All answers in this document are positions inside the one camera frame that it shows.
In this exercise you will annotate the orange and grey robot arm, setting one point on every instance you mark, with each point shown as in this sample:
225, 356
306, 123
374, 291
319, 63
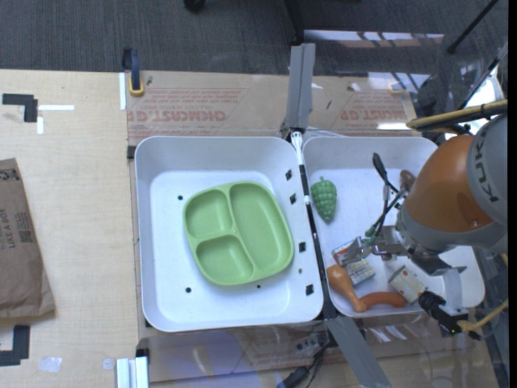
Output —
448, 188

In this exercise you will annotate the orange toy chicken drumstick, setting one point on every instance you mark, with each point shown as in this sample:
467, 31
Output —
343, 283

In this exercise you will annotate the green toy grapes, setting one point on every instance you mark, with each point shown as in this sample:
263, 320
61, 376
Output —
324, 198

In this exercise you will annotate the brown paper bag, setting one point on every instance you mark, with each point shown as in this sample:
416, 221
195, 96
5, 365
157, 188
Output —
20, 257

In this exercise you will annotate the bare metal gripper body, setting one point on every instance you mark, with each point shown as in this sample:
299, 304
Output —
387, 241

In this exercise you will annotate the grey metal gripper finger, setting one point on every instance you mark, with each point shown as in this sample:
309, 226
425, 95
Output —
361, 245
348, 257

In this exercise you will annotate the small white and orange can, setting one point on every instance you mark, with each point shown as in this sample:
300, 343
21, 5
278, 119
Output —
408, 285

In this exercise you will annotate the orange toy sausage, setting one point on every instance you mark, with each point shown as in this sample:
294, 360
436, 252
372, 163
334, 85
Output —
383, 298

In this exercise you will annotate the green divided plate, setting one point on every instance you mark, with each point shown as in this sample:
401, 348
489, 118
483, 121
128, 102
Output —
250, 216

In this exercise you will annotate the black cylinder on white bracket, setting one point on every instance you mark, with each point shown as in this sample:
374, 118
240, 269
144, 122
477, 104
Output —
442, 311

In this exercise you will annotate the brown cardboard board red print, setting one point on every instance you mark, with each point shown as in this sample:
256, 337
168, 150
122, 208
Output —
210, 111

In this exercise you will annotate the white plastic tray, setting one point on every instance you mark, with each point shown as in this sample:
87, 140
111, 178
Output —
355, 164
169, 289

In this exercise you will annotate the white blue orange small carton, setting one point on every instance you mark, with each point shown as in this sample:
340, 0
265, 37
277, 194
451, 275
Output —
363, 271

